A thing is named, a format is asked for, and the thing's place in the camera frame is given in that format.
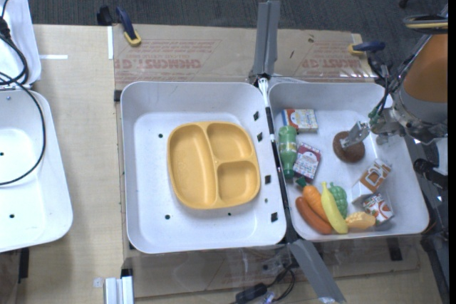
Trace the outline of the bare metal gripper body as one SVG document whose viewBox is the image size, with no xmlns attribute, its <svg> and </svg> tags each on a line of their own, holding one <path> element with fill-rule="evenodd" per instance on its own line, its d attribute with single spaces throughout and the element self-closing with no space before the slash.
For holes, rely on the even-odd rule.
<svg viewBox="0 0 456 304">
<path fill-rule="evenodd" d="M 447 137 L 447 125 L 421 120 L 406 109 L 394 105 L 382 110 L 374 108 L 369 113 L 370 131 L 376 135 L 390 137 L 409 136 L 426 145 Z"/>
</svg>

